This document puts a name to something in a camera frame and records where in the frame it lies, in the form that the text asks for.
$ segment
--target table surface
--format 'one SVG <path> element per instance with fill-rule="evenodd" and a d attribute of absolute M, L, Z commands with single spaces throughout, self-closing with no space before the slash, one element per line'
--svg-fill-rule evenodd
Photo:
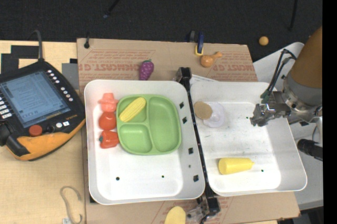
<path fill-rule="evenodd" d="M 37 42 L 0 41 L 0 53 L 10 53 L 11 45 L 32 45 Z M 44 43 L 44 57 L 62 71 L 62 64 L 69 58 L 77 58 L 76 43 Z M 36 60 L 22 59 L 19 66 L 25 66 Z M 75 222 L 86 221 L 85 183 L 83 178 L 83 140 L 82 128 L 62 150 L 57 150 L 38 161 L 18 161 L 5 147 L 0 147 L 0 201 L 1 223 L 62 223 L 67 218 L 67 210 L 60 190 L 70 204 L 70 212 Z M 277 224 L 276 220 L 257 222 Z"/>

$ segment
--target toy strawberry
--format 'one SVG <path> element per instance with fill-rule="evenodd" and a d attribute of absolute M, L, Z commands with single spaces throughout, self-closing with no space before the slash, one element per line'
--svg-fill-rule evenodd
<path fill-rule="evenodd" d="M 151 59 L 143 61 L 139 69 L 139 79 L 141 81 L 147 81 L 148 78 L 150 78 L 153 70 L 154 64 Z"/>

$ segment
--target emergency stop button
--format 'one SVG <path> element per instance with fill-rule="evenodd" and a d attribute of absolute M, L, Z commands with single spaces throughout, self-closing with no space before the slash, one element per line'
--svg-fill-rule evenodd
<path fill-rule="evenodd" d="M 32 125 L 29 129 L 28 132 L 31 137 L 37 137 L 42 134 L 42 127 L 40 125 Z"/>

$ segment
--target yellow egg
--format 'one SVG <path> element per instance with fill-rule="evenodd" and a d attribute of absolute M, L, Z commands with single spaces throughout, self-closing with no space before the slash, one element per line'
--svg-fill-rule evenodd
<path fill-rule="evenodd" d="M 262 46 L 266 46 L 269 43 L 269 39 L 266 36 L 262 36 L 259 39 L 259 44 Z"/>

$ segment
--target red bell pepper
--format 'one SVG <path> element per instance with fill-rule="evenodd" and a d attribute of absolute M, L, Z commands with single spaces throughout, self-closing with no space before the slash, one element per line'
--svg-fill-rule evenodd
<path fill-rule="evenodd" d="M 99 140 L 103 149 L 115 147 L 120 142 L 117 132 L 110 130 L 103 130 Z"/>

